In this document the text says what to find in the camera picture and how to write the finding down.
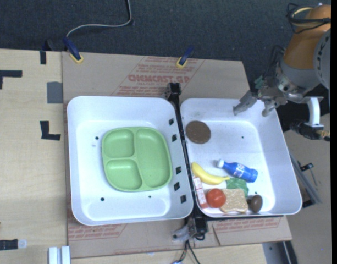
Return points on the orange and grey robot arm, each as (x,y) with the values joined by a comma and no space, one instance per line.
(300,48)

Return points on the black cylinder on white bracket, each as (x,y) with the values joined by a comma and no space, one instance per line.
(311,120)

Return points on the red tomato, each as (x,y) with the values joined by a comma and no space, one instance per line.
(215,197)

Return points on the green divided plate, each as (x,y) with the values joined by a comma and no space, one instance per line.
(136,158)

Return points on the slice of toast bread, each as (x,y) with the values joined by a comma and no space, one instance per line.
(234,201)

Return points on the brown kiwi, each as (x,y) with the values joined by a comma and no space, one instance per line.
(256,203)

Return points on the brown round biscuit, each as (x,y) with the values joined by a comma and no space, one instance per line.
(198,132)

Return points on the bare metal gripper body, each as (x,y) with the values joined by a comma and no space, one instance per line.
(275,88)

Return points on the blue soda bottle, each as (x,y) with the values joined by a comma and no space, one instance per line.
(239,170)

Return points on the yellow banana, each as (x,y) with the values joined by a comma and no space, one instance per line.
(205,175)

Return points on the brown cardboard board red print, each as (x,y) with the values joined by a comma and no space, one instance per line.
(107,73)

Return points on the red and white carton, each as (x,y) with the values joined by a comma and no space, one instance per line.
(199,192)

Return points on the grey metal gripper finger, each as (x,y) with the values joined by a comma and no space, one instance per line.
(243,103)
(268,109)

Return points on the green lettuce leaf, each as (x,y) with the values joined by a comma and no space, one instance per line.
(238,186)

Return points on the white plastic tray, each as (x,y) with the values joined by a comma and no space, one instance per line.
(239,147)
(85,153)

